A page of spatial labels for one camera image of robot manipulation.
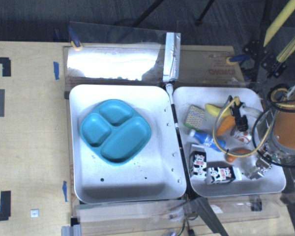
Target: green sponge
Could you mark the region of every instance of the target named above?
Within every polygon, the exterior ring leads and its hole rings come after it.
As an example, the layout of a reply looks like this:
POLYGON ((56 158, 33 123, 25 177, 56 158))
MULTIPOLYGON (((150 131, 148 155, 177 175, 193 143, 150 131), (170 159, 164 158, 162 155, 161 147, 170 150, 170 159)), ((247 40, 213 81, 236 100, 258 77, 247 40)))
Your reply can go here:
POLYGON ((192 128, 199 131, 204 116, 204 110, 194 105, 191 105, 184 125, 188 128, 192 128))

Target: blue plate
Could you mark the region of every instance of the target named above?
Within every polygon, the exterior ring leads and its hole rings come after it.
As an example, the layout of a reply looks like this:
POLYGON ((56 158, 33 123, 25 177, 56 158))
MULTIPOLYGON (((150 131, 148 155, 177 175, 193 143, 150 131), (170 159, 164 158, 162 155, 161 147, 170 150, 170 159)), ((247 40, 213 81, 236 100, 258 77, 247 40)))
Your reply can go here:
POLYGON ((151 127, 121 100, 106 100, 82 121, 80 134, 88 147, 111 165, 125 164, 151 138, 151 127))

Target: banana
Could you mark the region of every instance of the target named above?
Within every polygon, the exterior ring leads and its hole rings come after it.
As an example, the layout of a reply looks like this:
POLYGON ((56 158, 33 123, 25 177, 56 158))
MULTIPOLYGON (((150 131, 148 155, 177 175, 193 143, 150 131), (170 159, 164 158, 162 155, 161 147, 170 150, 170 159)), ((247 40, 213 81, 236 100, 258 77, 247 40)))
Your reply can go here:
MULTIPOLYGON (((213 115, 215 117, 218 116, 218 114, 221 112, 221 108, 219 107, 216 107, 212 104, 206 104, 206 111, 210 114, 210 115, 213 115)), ((226 116, 229 116, 231 114, 231 110, 228 109, 226 110, 226 112, 224 114, 222 114, 222 118, 226 117, 226 116)))

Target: blue plastic bottle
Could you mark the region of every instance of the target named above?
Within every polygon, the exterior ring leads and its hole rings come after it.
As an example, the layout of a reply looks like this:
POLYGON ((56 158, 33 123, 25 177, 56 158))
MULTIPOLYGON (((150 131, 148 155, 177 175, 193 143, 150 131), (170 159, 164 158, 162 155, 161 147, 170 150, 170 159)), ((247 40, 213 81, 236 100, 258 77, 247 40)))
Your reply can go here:
MULTIPOLYGON (((200 133, 195 131, 194 129, 191 129, 189 135, 196 138, 204 146, 207 146, 218 152, 221 152, 221 150, 215 145, 213 137, 209 135, 208 133, 205 133, 205 132, 200 133)), ((224 140, 222 139, 217 139, 217 140, 222 147, 225 147, 226 142, 224 140)))

